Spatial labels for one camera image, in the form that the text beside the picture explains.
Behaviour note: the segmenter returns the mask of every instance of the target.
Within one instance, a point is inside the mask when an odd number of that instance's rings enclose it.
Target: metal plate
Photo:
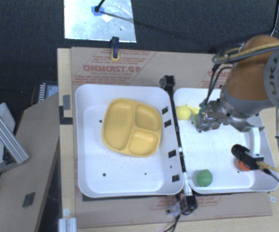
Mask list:
[[[106,0],[100,13],[94,7],[101,0],[64,0],[65,38],[136,42],[131,0]]]

